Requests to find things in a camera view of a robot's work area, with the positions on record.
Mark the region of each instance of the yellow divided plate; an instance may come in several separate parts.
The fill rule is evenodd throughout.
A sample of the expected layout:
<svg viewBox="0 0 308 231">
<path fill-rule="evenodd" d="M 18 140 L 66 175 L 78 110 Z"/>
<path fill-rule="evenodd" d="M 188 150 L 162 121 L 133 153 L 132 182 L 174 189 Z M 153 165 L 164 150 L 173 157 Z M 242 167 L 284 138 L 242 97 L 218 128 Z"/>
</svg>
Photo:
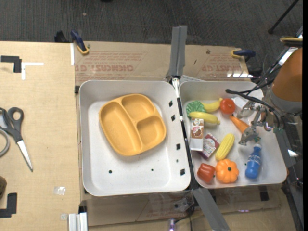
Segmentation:
<svg viewBox="0 0 308 231">
<path fill-rule="evenodd" d="M 113 149 L 133 156 L 152 149 L 166 136 L 165 124 L 151 100 L 142 94 L 113 99 L 99 111 L 100 124 Z"/>
</svg>

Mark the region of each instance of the blue bottle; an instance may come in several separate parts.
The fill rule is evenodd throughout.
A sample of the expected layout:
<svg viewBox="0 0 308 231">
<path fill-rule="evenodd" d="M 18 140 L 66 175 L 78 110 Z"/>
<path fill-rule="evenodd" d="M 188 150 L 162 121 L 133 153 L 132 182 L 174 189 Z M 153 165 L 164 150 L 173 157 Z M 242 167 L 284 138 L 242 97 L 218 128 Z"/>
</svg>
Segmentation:
<svg viewBox="0 0 308 231">
<path fill-rule="evenodd" d="M 247 168 L 245 175 L 247 178 L 255 179 L 258 177 L 259 168 L 261 166 L 260 151 L 262 146 L 260 144 L 254 145 L 254 152 L 252 152 L 247 160 Z"/>
</svg>

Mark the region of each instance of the snack package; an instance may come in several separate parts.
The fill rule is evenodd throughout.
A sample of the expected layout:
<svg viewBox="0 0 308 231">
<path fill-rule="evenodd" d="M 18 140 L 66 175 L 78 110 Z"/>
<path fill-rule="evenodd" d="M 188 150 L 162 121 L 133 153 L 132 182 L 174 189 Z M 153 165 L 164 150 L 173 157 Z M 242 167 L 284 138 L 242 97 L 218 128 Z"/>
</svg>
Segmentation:
<svg viewBox="0 0 308 231">
<path fill-rule="evenodd" d="M 200 155 L 204 159 L 208 159 L 211 154 L 219 147 L 220 142 L 218 139 L 216 139 L 211 133 L 208 133 L 205 135 L 203 140 L 203 150 L 200 153 Z"/>
<path fill-rule="evenodd" d="M 191 140 L 190 149 L 192 151 L 203 150 L 203 133 L 204 133 L 204 120 L 199 118 L 192 118 L 191 122 Z"/>
</svg>

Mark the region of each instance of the scissor blade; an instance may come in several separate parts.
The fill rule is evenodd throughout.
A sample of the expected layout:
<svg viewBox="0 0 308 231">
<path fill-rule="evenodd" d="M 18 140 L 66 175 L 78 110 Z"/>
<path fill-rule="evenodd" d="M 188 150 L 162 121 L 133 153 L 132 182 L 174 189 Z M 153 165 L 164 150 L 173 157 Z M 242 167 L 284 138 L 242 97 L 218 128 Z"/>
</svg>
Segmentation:
<svg viewBox="0 0 308 231">
<path fill-rule="evenodd" d="M 31 164 L 31 161 L 30 161 L 30 157 L 29 157 L 29 154 L 27 152 L 27 149 L 26 149 L 26 145 L 24 143 L 23 140 L 17 142 L 18 146 L 19 146 L 19 149 L 21 150 L 21 153 L 23 154 L 30 170 L 33 172 L 33 167 L 32 167 L 32 164 Z"/>
</svg>

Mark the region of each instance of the blue clamp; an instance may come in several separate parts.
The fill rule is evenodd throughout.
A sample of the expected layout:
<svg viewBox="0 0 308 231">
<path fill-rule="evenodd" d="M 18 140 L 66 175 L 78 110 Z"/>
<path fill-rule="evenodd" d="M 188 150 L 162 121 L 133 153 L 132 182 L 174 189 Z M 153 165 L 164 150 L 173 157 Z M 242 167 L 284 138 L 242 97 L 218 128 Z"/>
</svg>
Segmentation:
<svg viewBox="0 0 308 231">
<path fill-rule="evenodd" d="M 233 58 L 241 58 L 241 56 L 245 57 L 245 60 L 248 61 L 250 57 L 255 57 L 256 52 L 251 51 L 251 50 L 240 50 L 240 51 L 231 51 L 231 56 Z"/>
<path fill-rule="evenodd" d="M 76 41 L 77 49 L 80 51 L 80 53 L 83 54 L 83 55 L 88 54 L 89 49 L 85 46 L 85 44 L 84 44 L 82 38 L 80 37 L 80 35 L 75 30 L 72 30 L 71 36 L 72 36 L 73 41 Z"/>
</svg>

